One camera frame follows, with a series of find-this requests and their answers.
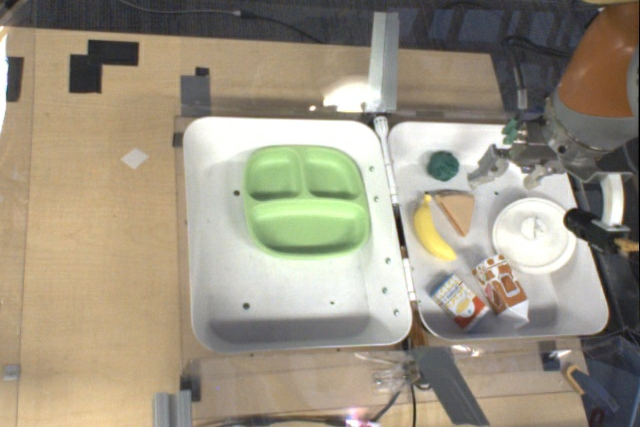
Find black cylinder on white bracket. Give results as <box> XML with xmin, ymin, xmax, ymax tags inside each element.
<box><xmin>563</xmin><ymin>171</ymin><xmax>632</xmax><ymax>252</ymax></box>

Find white plastic tray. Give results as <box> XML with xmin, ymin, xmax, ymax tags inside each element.
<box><xmin>181</xmin><ymin>115</ymin><xmax>414</xmax><ymax>356</ymax></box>
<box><xmin>386</xmin><ymin>120</ymin><xmax>611</xmax><ymax>343</ymax></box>

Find white round bowl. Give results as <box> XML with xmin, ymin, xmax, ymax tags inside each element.
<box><xmin>491</xmin><ymin>196</ymin><xmax>578</xmax><ymax>275</ymax></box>

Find green divided plate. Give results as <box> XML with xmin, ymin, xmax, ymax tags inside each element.
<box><xmin>242</xmin><ymin>144</ymin><xmax>373</xmax><ymax>261</ymax></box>

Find yellow banana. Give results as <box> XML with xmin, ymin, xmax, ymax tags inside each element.
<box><xmin>413</xmin><ymin>193</ymin><xmax>458</xmax><ymax>263</ymax></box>

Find brown and white carton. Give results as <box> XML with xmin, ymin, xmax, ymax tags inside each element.
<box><xmin>470</xmin><ymin>254</ymin><xmax>531</xmax><ymax>329</ymax></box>

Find brown bread slice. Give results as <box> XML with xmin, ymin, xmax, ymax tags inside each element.
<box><xmin>431</xmin><ymin>189</ymin><xmax>476</xmax><ymax>238</ymax></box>

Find green broccoli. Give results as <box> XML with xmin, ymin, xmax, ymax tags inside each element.
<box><xmin>426</xmin><ymin>150</ymin><xmax>461</xmax><ymax>183</ymax></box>

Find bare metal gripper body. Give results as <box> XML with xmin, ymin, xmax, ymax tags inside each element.
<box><xmin>506</xmin><ymin>119</ymin><xmax>620</xmax><ymax>182</ymax></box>

